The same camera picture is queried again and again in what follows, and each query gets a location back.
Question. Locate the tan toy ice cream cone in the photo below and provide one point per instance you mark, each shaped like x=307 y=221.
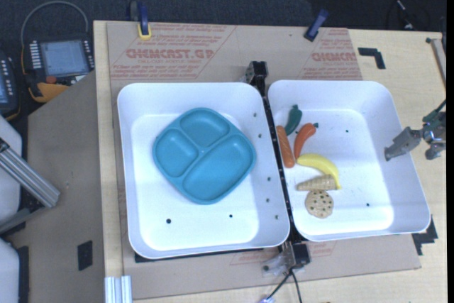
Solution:
x=317 y=183

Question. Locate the brown cardboard board red print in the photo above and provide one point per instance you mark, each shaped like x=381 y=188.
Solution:
x=213 y=56

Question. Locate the orange toy carrot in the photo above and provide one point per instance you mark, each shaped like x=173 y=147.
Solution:
x=304 y=138

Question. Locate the yellow banana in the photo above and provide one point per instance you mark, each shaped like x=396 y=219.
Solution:
x=319 y=163

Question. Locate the tan toy biscuit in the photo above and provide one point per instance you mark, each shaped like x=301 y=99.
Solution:
x=319 y=204

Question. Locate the green toy pepper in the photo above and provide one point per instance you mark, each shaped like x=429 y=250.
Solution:
x=293 y=119

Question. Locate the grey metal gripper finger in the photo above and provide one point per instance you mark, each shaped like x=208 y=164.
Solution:
x=402 y=143
x=434 y=151

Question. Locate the thin black rod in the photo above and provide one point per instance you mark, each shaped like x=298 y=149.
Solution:
x=280 y=166

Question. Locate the orange toy sausage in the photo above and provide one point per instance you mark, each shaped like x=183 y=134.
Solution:
x=286 y=149

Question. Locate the white plastic tray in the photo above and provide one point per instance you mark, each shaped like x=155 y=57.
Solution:
x=369 y=159
x=198 y=230

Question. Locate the blue divided plate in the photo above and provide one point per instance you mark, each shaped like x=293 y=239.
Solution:
x=213 y=166

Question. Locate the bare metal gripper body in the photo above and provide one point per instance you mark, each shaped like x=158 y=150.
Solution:
x=437 y=127

